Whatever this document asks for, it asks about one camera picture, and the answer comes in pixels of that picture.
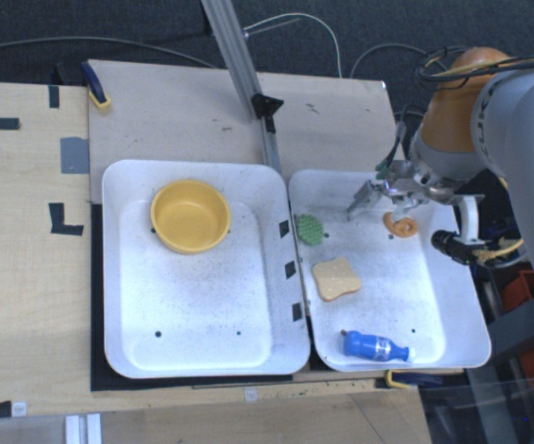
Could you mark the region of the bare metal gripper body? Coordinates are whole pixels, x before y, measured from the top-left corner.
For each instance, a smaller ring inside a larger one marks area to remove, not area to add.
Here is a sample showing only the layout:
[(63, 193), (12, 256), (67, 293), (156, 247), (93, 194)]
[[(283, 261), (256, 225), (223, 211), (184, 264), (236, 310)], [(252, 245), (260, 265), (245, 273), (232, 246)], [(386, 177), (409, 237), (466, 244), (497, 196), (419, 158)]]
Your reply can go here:
[(449, 204), (456, 192), (456, 182), (446, 179), (424, 162), (383, 161), (379, 164), (381, 191), (395, 199)]

